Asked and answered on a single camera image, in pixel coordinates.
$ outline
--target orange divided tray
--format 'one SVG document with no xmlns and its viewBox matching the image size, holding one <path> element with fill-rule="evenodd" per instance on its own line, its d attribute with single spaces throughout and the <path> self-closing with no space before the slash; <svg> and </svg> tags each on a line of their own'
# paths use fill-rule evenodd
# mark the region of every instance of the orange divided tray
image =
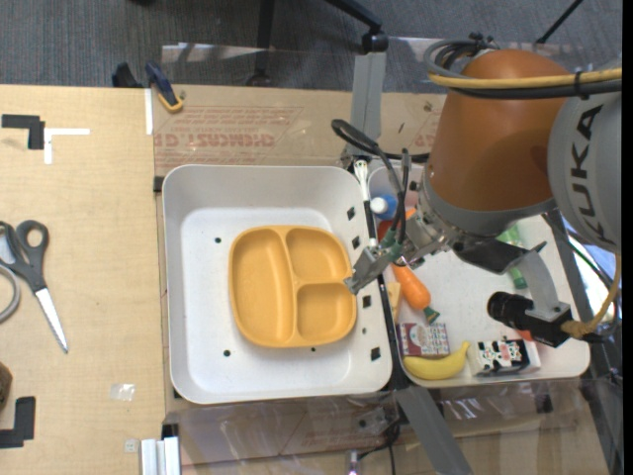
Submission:
<svg viewBox="0 0 633 475">
<path fill-rule="evenodd" d="M 241 333 L 258 345 L 337 341 L 356 322 L 356 296 L 343 283 L 350 274 L 345 248 L 328 231 L 303 226 L 249 229 L 230 248 L 233 317 Z"/>
</svg>

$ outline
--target banana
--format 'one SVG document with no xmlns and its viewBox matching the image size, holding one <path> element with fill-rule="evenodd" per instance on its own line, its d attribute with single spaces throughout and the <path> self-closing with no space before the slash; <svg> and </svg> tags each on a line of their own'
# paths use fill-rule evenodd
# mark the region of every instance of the banana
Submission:
<svg viewBox="0 0 633 475">
<path fill-rule="evenodd" d="M 471 344 L 462 342 L 458 350 L 442 357 L 441 359 L 429 359 L 415 355 L 403 357 L 405 369 L 413 376 L 423 380 L 444 380 L 459 373 L 466 364 L 466 352 Z"/>
</svg>

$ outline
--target wire cutters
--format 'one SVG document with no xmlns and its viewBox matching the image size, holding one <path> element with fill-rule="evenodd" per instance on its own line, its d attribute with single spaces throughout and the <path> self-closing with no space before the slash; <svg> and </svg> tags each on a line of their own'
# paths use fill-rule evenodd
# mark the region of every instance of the wire cutters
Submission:
<svg viewBox="0 0 633 475">
<path fill-rule="evenodd" d="M 32 231 L 39 233 L 41 236 L 38 244 L 29 243 L 29 234 Z M 42 306 L 46 320 L 57 342 L 61 349 L 67 353 L 68 343 L 43 274 L 44 254 L 48 246 L 48 229 L 45 225 L 35 220 L 26 220 L 16 228 L 6 222 L 0 222 L 0 237 L 3 235 L 7 240 L 12 258 L 0 256 L 0 264 L 11 269 L 27 281 L 38 298 L 40 306 Z"/>
</svg>

